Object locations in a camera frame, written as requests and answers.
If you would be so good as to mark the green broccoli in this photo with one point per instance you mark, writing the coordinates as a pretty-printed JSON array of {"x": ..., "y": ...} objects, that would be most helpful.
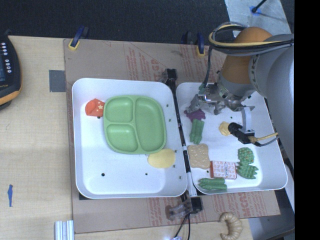
[{"x": 246, "y": 164}]

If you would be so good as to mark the orange and white carton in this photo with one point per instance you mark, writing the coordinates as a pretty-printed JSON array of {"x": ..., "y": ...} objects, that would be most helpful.
[{"x": 223, "y": 170}]

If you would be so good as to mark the brown cardboard board red print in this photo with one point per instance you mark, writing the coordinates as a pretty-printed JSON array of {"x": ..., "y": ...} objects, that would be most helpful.
[{"x": 105, "y": 59}]

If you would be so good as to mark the tan bread slice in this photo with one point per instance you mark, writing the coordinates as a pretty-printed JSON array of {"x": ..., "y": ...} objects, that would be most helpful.
[{"x": 199, "y": 156}]

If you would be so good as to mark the black cylinder on white bracket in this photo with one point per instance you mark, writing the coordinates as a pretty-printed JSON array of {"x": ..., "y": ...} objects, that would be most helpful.
[{"x": 240, "y": 132}]

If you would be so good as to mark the yellow oval toy food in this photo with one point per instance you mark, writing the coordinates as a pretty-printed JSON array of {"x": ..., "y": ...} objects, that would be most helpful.
[{"x": 162, "y": 158}]

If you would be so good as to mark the small yellow toy food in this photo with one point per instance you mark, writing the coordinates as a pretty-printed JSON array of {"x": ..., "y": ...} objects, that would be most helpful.
[{"x": 223, "y": 129}]

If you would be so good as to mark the thin black and white rod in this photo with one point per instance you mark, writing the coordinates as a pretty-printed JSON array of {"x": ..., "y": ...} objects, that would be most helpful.
[{"x": 184, "y": 151}]

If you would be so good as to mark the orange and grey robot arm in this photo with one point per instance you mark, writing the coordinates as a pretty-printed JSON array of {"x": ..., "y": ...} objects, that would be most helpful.
[{"x": 272, "y": 69}]

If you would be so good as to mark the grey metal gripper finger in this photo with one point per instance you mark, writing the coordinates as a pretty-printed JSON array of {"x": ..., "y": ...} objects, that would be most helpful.
[
  {"x": 218, "y": 109},
  {"x": 194, "y": 105}
]

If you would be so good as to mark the tan croissant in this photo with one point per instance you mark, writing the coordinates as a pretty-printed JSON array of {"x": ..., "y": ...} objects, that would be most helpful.
[{"x": 235, "y": 225}]

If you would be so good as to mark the orange toy food with star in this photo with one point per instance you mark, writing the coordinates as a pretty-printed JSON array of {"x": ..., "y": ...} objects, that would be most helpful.
[{"x": 94, "y": 107}]

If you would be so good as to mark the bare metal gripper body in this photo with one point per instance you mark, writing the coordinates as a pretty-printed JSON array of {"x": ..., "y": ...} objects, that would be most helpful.
[{"x": 216, "y": 96}]

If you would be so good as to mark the green divided plate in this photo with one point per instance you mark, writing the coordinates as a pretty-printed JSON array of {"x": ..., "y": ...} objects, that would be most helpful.
[{"x": 135, "y": 124}]

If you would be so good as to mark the white plastic tray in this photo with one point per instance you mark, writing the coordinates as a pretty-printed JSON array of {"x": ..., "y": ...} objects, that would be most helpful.
[
  {"x": 125, "y": 174},
  {"x": 220, "y": 146}
]

